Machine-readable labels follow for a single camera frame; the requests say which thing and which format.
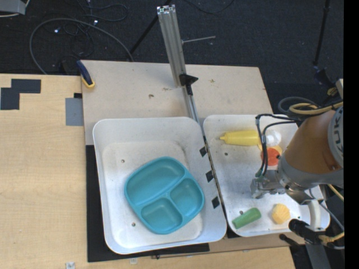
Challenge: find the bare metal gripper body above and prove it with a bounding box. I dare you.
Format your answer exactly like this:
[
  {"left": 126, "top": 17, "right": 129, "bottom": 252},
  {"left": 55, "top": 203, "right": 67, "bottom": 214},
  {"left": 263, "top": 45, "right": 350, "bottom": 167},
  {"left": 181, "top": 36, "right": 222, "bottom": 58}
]
[{"left": 250, "top": 169, "right": 290, "bottom": 200}]

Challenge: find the orange round toy food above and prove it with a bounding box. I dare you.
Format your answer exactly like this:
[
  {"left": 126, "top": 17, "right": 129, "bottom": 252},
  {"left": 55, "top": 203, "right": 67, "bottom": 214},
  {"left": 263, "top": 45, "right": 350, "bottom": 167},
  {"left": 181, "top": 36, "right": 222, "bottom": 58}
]
[{"left": 260, "top": 147, "right": 282, "bottom": 167}]

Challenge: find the yellow ridged toy food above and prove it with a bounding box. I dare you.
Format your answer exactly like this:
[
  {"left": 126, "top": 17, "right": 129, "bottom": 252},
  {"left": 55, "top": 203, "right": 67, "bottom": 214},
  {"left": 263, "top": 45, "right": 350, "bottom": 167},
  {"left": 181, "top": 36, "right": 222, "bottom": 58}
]
[{"left": 271, "top": 203, "right": 291, "bottom": 225}]

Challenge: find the white plastic tray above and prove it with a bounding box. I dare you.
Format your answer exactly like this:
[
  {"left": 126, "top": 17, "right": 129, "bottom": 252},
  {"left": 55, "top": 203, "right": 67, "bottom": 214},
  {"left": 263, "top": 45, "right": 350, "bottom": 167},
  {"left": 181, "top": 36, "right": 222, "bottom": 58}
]
[
  {"left": 92, "top": 116, "right": 228, "bottom": 256},
  {"left": 202, "top": 113, "right": 332, "bottom": 238}
]

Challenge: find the green cylinder toy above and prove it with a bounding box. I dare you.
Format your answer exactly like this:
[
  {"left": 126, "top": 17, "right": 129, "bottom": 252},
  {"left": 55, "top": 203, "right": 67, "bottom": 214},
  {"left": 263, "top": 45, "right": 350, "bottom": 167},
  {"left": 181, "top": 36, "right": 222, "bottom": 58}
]
[{"left": 231, "top": 207, "right": 263, "bottom": 230}]

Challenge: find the white round toy food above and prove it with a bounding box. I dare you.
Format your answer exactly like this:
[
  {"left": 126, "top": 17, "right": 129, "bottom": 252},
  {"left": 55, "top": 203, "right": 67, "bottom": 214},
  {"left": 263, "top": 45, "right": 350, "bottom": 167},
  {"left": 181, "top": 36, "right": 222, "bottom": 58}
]
[{"left": 265, "top": 129, "right": 282, "bottom": 147}]

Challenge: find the yellow squeeze bottle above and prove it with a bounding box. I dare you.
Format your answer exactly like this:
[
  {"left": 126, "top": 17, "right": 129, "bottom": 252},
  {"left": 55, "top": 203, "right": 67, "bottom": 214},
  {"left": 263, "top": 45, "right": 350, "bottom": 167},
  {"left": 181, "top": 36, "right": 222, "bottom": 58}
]
[{"left": 219, "top": 129, "right": 263, "bottom": 147}]

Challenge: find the blue divided plate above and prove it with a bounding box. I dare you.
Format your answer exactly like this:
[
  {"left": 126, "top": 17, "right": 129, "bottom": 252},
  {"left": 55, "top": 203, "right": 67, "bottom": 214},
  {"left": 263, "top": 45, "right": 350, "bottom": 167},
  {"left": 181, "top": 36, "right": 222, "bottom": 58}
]
[{"left": 123, "top": 156, "right": 206, "bottom": 235}]

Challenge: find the pale wood board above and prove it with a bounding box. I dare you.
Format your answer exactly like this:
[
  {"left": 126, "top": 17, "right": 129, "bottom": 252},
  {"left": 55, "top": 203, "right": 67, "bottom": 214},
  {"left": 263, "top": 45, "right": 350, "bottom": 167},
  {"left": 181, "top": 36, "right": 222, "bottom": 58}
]
[{"left": 80, "top": 59, "right": 307, "bottom": 259}]

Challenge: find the black cylinder on white bracket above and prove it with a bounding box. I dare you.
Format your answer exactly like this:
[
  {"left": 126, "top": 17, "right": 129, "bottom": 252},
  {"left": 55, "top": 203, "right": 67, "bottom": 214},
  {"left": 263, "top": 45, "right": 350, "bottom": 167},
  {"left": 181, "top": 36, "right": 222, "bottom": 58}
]
[{"left": 288, "top": 199, "right": 328, "bottom": 245}]

